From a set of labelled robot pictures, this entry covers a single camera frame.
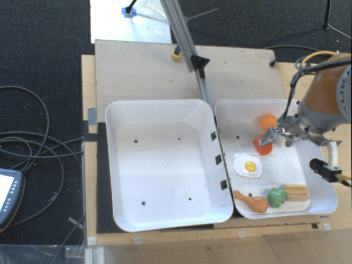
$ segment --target blue clip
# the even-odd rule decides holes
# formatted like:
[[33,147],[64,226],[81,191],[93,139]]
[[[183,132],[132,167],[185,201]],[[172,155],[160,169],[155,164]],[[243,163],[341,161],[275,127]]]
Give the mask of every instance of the blue clip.
[[126,8],[127,8],[127,7],[122,8],[122,14],[124,15],[125,18],[130,18],[130,19],[132,19],[133,17],[137,16],[137,11],[136,11],[135,8],[132,7],[132,10],[131,10],[131,13],[130,13],[130,14],[126,13]]

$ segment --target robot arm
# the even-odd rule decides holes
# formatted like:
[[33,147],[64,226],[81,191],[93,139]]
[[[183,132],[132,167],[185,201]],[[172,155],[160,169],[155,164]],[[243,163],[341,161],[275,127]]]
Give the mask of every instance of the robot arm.
[[[309,66],[306,62],[318,55],[333,55],[327,61]],[[285,145],[290,147],[295,140],[310,140],[318,146],[327,146],[328,163],[313,159],[310,167],[328,182],[340,182],[351,186],[338,167],[337,146],[341,141],[327,140],[324,133],[334,130],[341,124],[351,123],[351,54],[334,52],[317,52],[297,61],[298,72],[291,81],[291,92],[287,108],[278,119],[278,127],[270,127],[264,137],[258,141],[265,146],[279,136],[286,138]],[[312,84],[301,102],[297,102],[298,112],[287,116],[295,85],[306,74],[315,74]]]

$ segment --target toy fried egg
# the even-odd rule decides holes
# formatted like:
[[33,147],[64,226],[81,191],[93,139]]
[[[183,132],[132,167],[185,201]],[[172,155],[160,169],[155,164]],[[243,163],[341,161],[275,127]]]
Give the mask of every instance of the toy fried egg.
[[234,154],[233,169],[238,175],[248,178],[259,178],[263,173],[259,158],[244,152]]

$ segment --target egg white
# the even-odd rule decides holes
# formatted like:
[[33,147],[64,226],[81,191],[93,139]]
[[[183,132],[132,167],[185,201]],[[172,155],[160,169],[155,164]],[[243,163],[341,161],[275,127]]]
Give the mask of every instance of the egg white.
[[[256,165],[256,170],[254,172],[249,172],[245,169],[245,163],[248,161],[254,162]],[[234,154],[233,169],[238,175],[248,178],[259,178],[263,173],[263,166],[259,158],[256,156],[248,155],[244,152]]]

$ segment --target black carpet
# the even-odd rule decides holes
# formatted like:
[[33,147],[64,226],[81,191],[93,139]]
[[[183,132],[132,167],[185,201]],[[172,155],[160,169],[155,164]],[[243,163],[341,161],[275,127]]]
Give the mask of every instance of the black carpet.
[[[187,17],[219,8],[189,21],[196,44],[263,48],[302,45],[351,52],[351,40],[322,29],[327,0],[180,0]],[[332,0],[330,23],[351,34],[351,0]],[[278,60],[293,62],[310,53],[278,49]],[[93,54],[90,0],[0,0],[0,86],[18,85],[37,93],[47,105],[50,136],[61,141],[83,134],[80,56]],[[45,114],[20,91],[0,91],[0,133],[45,130]],[[71,145],[80,150],[80,143]],[[18,161],[0,154],[0,168]],[[83,213],[81,173],[72,158],[62,160],[64,188],[43,214],[0,234],[2,244],[60,244]],[[27,174],[19,221],[48,204],[61,182],[56,159],[37,161]],[[81,237],[78,229],[68,244]]]

